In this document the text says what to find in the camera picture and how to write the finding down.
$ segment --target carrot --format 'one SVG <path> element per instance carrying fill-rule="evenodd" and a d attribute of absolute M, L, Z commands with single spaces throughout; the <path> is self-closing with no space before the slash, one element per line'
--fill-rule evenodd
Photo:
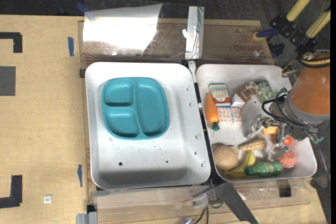
<path fill-rule="evenodd" d="M 212 129 L 214 131 L 219 130 L 218 122 L 219 122 L 219 116 L 217 107 L 215 105 L 214 100 L 212 99 L 212 96 L 210 93 L 206 95 L 206 103 L 205 103 L 205 115 L 206 119 L 212 123 Z"/>

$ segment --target bottle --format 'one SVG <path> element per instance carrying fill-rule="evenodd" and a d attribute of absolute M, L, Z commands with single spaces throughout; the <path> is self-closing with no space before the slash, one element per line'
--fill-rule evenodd
<path fill-rule="evenodd" d="M 283 166 L 279 162 L 258 163 L 254 167 L 246 167 L 245 174 L 248 176 L 257 175 L 260 177 L 278 176 L 283 171 Z"/>

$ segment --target light wood surface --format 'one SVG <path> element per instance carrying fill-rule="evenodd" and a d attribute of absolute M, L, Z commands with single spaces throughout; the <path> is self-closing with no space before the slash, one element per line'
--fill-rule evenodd
<path fill-rule="evenodd" d="M 82 17 L 0 15 L 0 31 L 23 35 L 23 53 L 0 39 L 0 66 L 16 67 L 16 95 L 0 97 L 0 197 L 12 175 L 23 176 L 20 207 L 0 209 L 0 223 L 76 223 L 86 212 L 88 191 L 78 22 Z M 68 50 L 75 42 L 75 55 Z M 83 187 L 77 175 L 82 165 Z M 315 189 L 308 203 L 254 209 L 260 223 L 326 223 Z M 44 204 L 43 195 L 52 195 Z M 237 222 L 232 213 L 211 211 L 210 223 Z M 181 218 L 136 223 L 178 223 Z"/>

